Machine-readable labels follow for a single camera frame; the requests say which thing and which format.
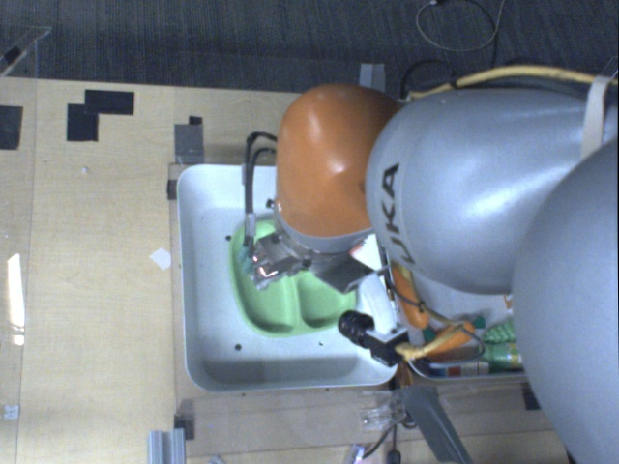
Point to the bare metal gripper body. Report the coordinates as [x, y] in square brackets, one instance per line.
[276, 259]

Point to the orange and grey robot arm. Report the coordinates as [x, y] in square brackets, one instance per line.
[464, 186]

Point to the green divided plate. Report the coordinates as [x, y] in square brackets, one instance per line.
[280, 307]

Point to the white and red packet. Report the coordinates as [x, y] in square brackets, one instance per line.
[368, 254]

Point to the multicoloured carton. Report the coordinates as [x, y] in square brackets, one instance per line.
[459, 369]

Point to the green grapes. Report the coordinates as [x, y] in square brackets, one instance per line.
[500, 332]

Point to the black cylinder on white bracket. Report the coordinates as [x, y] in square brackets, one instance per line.
[377, 342]

